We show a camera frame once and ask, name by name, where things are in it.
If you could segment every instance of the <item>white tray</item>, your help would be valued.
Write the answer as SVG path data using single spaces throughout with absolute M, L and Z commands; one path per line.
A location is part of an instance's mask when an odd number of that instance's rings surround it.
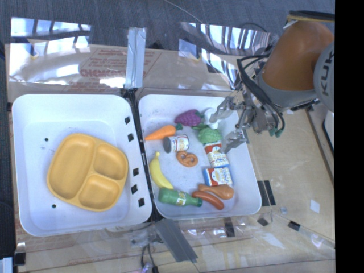
M 216 108 L 222 101 L 221 97 L 146 95 L 139 101 L 143 135 L 146 136 L 164 125 L 174 124 L 175 117 L 184 111 L 197 109 L 203 113 L 208 108 Z M 238 114 L 233 113 L 228 119 L 219 123 L 218 129 L 225 136 L 234 130 L 237 122 Z M 184 127 L 183 130 L 176 133 L 188 135 L 190 141 L 188 152 L 198 156 L 198 165 L 192 168 L 182 166 L 177 161 L 174 152 L 170 154 L 164 152 L 162 140 L 144 141 L 148 162 L 153 159 L 155 151 L 159 151 L 160 166 L 165 177 L 175 189 L 188 193 L 197 190 L 199 183 L 205 183 L 202 171 L 204 168 L 210 167 L 203 145 L 197 139 L 197 133 L 190 127 Z M 178 207 L 161 203 L 158 201 L 159 188 L 152 181 L 156 208 L 159 213 L 165 218 L 174 220 L 243 216 L 256 213 L 261 207 L 262 198 L 246 144 L 231 149 L 227 158 L 230 162 L 229 168 L 235 193 L 232 199 L 223 200 L 225 204 L 223 210 L 217 210 L 207 202 L 204 202 L 201 207 L 191 205 Z
M 14 101 L 12 112 L 19 214 L 25 231 L 46 236 L 140 224 L 149 218 L 152 204 L 126 100 L 115 95 L 28 94 Z M 79 208 L 58 199 L 47 187 L 52 157 L 73 133 L 98 137 L 128 158 L 123 193 L 109 210 Z

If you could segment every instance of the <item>yellow divided plate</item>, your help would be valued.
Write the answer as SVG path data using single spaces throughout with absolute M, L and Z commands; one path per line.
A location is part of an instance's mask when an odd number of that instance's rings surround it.
M 109 143 L 86 134 L 71 134 L 52 159 L 47 185 L 65 202 L 100 212 L 120 198 L 128 165 L 126 155 Z

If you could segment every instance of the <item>toy hot dog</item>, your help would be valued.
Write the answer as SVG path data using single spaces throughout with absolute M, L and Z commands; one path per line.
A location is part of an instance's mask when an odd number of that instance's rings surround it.
M 227 184 L 220 184 L 217 186 L 199 184 L 198 189 L 203 192 L 212 192 L 221 199 L 231 199 L 234 196 L 234 189 Z
M 213 196 L 207 192 L 194 191 L 192 193 L 192 197 L 198 197 L 204 201 L 207 201 L 207 202 L 211 203 L 213 206 L 215 206 L 218 210 L 221 210 L 225 207 L 220 199 L 218 199 L 216 196 Z

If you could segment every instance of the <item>green bottle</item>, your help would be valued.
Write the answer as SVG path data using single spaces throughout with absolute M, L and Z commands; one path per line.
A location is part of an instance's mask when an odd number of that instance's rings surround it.
M 202 199 L 192 197 L 186 192 L 168 188 L 159 189 L 158 200 L 163 203 L 174 204 L 177 206 L 194 205 L 200 207 L 202 205 Z

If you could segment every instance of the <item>yellow banana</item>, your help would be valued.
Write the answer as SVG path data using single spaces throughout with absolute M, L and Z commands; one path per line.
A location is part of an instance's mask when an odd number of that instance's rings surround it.
M 173 189 L 173 185 L 167 180 L 160 170 L 159 157 L 160 152 L 155 152 L 154 158 L 149 163 L 150 174 L 153 181 L 159 188 Z

